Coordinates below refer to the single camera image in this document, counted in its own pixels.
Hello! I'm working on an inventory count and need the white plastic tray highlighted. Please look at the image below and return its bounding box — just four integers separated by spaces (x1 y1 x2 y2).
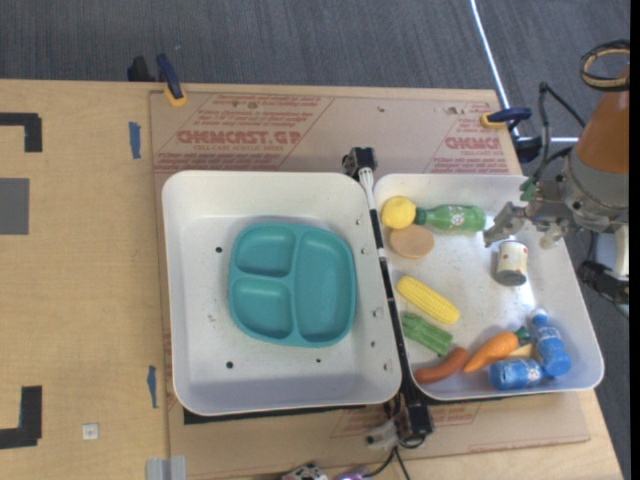
372 172 606 402
160 169 403 417

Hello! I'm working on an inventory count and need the black and white small object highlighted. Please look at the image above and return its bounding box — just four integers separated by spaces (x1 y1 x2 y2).
281 462 330 480

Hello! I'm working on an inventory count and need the brown cardboard board red print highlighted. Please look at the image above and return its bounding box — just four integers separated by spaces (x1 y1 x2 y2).
148 84 592 471

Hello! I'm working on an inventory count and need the green plastic bottle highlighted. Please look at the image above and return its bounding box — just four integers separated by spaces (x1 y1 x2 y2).
414 204 488 235

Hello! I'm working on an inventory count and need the pale yellow wedge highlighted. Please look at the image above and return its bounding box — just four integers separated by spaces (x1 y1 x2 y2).
506 342 539 362

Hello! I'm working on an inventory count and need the green asparagus bunch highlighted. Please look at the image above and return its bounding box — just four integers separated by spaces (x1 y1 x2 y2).
401 311 454 358

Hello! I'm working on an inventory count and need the blue bottle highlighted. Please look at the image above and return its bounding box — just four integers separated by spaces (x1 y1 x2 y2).
529 308 573 379
488 357 554 392

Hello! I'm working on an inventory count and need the orange-brown sausage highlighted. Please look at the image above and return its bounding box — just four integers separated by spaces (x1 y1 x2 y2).
413 346 470 385

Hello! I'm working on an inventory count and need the thin black and white rod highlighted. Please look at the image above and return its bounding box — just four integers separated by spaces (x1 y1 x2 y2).
356 166 417 405

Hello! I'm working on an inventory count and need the teal divided plate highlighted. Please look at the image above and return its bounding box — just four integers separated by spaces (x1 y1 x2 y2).
226 222 358 348

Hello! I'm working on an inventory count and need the black cylinder on white bracket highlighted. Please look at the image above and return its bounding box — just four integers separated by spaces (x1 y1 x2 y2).
578 223 631 304

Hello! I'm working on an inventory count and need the black block with thin wires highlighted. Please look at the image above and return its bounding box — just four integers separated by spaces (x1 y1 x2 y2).
399 401 436 440
341 146 378 178

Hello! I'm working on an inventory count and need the yellow lemon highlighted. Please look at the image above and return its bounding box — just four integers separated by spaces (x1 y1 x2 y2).
380 195 418 231

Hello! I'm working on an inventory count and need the orange carrot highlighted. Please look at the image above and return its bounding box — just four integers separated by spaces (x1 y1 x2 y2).
462 326 533 375

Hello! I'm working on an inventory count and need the white dotted can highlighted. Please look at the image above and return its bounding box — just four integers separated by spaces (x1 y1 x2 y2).
494 239 530 288

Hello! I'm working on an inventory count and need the tan round biscuit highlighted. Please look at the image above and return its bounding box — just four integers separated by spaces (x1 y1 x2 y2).
388 223 436 261

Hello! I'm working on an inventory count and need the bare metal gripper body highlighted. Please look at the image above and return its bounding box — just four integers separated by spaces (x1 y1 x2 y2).
524 179 627 235

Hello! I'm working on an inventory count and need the yellow corn cob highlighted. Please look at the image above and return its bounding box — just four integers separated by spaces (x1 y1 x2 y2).
395 275 461 326

